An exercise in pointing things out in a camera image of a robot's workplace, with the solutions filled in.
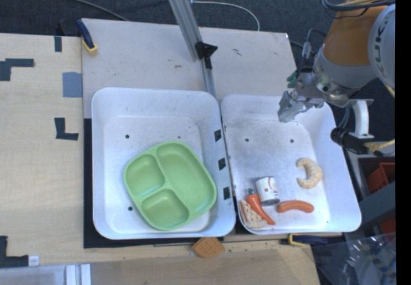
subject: black mat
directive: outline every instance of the black mat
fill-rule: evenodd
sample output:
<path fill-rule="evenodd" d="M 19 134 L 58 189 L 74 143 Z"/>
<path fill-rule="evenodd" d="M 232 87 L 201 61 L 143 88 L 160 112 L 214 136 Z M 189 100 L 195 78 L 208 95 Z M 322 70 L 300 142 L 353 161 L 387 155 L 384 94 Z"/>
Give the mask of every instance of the black mat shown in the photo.
<path fill-rule="evenodd" d="M 84 248 L 121 247 L 149 244 L 195 243 L 199 237 L 161 239 L 108 239 L 100 235 L 92 220 L 92 122 L 84 119 Z"/>

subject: metal pole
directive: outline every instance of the metal pole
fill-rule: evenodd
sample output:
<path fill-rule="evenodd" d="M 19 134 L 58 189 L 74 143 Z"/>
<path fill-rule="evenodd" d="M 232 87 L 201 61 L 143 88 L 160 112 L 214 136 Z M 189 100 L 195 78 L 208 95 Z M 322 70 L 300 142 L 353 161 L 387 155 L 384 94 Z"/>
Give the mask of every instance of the metal pole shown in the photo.
<path fill-rule="evenodd" d="M 206 62 L 203 58 L 199 58 L 195 48 L 197 43 L 202 42 L 202 38 L 189 0 L 168 1 L 170 2 L 171 8 L 173 9 L 177 23 L 180 26 L 182 35 L 184 37 L 184 40 L 186 41 L 191 57 L 194 61 L 198 59 L 202 60 L 204 85 L 206 91 L 213 96 L 216 96 L 211 69 L 206 67 Z"/>

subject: toy food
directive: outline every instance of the toy food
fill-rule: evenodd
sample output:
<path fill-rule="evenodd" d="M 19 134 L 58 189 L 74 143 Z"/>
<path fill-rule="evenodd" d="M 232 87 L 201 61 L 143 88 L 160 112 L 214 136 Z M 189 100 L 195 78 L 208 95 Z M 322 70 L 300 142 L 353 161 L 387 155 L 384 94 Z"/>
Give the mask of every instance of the toy food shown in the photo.
<path fill-rule="evenodd" d="M 253 194 L 252 190 L 249 189 L 249 195 L 245 199 L 248 204 L 250 204 L 251 208 L 257 212 L 265 221 L 268 222 L 269 225 L 275 225 L 275 222 L 270 216 L 264 211 L 261 203 L 259 201 L 258 194 Z"/>
<path fill-rule="evenodd" d="M 278 213 L 284 213 L 289 210 L 300 210 L 302 212 L 311 213 L 314 211 L 314 206 L 302 200 L 286 200 L 277 205 Z"/>
<path fill-rule="evenodd" d="M 296 163 L 297 167 L 303 166 L 307 173 L 307 179 L 297 178 L 300 187 L 309 189 L 315 187 L 324 176 L 322 168 L 309 158 L 299 159 Z"/>
<path fill-rule="evenodd" d="M 274 177 L 264 177 L 256 181 L 257 194 L 261 205 L 273 205 L 280 201 Z"/>
<path fill-rule="evenodd" d="M 214 257 L 224 252 L 224 246 L 215 237 L 200 238 L 191 249 L 199 257 Z"/>
<path fill-rule="evenodd" d="M 239 210 L 241 218 L 248 228 L 258 229 L 263 228 L 268 224 L 267 221 L 258 215 L 245 200 L 240 200 Z"/>

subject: black tape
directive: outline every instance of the black tape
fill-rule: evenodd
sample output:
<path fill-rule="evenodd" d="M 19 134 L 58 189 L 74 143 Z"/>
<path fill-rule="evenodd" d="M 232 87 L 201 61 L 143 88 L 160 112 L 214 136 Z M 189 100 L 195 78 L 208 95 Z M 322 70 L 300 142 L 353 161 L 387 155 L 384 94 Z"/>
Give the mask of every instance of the black tape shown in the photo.
<path fill-rule="evenodd" d="M 66 133 L 66 119 L 63 117 L 55 117 L 54 122 L 56 124 L 56 139 L 64 140 L 77 140 L 78 134 L 67 134 Z"/>
<path fill-rule="evenodd" d="M 221 130 L 217 130 L 214 132 L 214 139 L 219 141 L 221 139 Z"/>
<path fill-rule="evenodd" d="M 229 198 L 230 198 L 230 188 L 228 188 L 228 187 L 225 187 L 225 188 L 223 188 L 223 197 L 224 197 L 224 200 L 228 200 Z"/>
<path fill-rule="evenodd" d="M 54 51 L 62 52 L 62 38 L 60 36 L 54 36 Z"/>
<path fill-rule="evenodd" d="M 0 62 L 0 81 L 10 81 L 12 67 L 34 67 L 34 59 L 6 58 Z"/>
<path fill-rule="evenodd" d="M 225 168 L 225 159 L 224 158 L 222 158 L 218 161 L 218 169 L 221 170 L 223 168 Z"/>
<path fill-rule="evenodd" d="M 8 257 L 6 254 L 7 236 L 0 236 L 0 268 L 26 267 L 28 266 L 28 255 L 21 257 Z"/>

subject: toy sausage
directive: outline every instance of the toy sausage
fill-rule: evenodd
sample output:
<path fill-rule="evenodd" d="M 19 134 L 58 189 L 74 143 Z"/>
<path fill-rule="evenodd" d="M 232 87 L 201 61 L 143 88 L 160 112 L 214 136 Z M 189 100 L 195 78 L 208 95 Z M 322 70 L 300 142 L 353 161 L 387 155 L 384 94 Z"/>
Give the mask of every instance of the toy sausage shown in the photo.
<path fill-rule="evenodd" d="M 289 210 L 300 210 L 302 212 L 311 213 L 314 211 L 314 205 L 302 200 L 287 200 L 277 205 L 278 213 L 284 213 Z"/>

